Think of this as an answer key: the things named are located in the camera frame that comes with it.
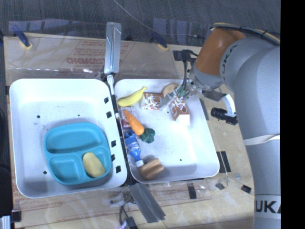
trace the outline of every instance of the carrot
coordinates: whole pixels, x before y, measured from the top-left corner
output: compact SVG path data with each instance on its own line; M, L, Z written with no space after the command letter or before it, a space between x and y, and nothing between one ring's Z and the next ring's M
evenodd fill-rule
M124 109L124 114L134 133L142 135L144 133L144 126L128 110Z

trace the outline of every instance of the bottle cap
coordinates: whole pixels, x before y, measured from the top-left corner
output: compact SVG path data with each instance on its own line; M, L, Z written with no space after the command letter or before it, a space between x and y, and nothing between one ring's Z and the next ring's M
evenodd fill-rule
M137 166L137 167L141 167L141 166L143 166L144 165L144 162L143 162L143 160L138 160L137 162L135 162L135 166Z

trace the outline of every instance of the dark gray fabric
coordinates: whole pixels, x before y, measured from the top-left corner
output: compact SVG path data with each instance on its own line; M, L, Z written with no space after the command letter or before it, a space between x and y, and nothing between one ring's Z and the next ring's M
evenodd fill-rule
M217 21L268 30L277 36L281 29L281 0L116 1L146 26L166 34L163 37L170 44L201 46L210 25ZM123 40L131 37L135 41L148 42L152 32L113 0L0 0L0 18L0 29L5 35L12 35L10 26L17 24L31 32L105 38L108 21L122 24ZM0 48L0 107L6 113L3 57L3 48ZM4 121L7 128L6 114ZM6 128L1 134L0 165L9 167ZM11 189L5 175L0 176L0 198L7 196L1 186ZM7 202L0 199L0 216L7 212L7 207Z

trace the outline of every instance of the blue bowl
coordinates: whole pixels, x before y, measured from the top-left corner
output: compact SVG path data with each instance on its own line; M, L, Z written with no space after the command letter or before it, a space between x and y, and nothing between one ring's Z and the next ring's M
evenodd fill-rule
M53 178L64 185L77 185L106 176L111 169L111 153L104 132L92 123L75 123L52 128L44 138L44 151ZM92 152L106 172L99 177L87 174L82 157Z

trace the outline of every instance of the potato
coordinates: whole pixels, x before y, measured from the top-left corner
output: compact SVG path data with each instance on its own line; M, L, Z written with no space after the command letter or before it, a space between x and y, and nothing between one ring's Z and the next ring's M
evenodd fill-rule
M82 157L82 163L86 172L91 177L99 177L106 172L105 167L103 166L101 161L92 152L84 154L84 156Z

